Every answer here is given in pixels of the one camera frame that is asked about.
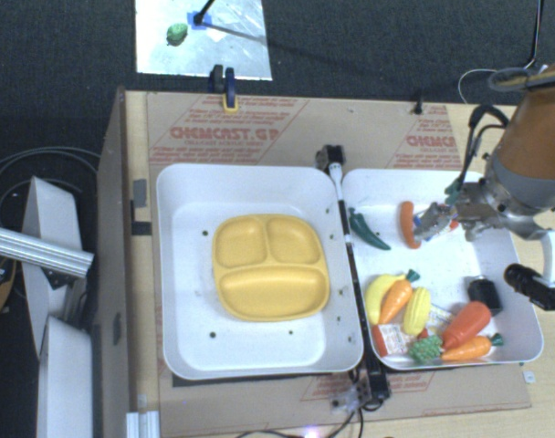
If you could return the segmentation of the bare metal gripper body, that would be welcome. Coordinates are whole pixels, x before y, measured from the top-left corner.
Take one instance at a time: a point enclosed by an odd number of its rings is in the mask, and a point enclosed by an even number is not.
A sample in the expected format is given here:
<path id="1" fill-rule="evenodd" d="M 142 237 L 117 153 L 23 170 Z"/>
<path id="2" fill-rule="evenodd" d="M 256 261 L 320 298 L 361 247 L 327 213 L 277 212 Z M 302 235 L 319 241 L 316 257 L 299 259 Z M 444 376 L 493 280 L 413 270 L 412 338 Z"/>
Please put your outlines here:
<path id="1" fill-rule="evenodd" d="M 547 230 L 535 216 L 554 207 L 555 181 L 455 182 L 456 219 L 468 241 L 492 228 L 538 240 Z"/>

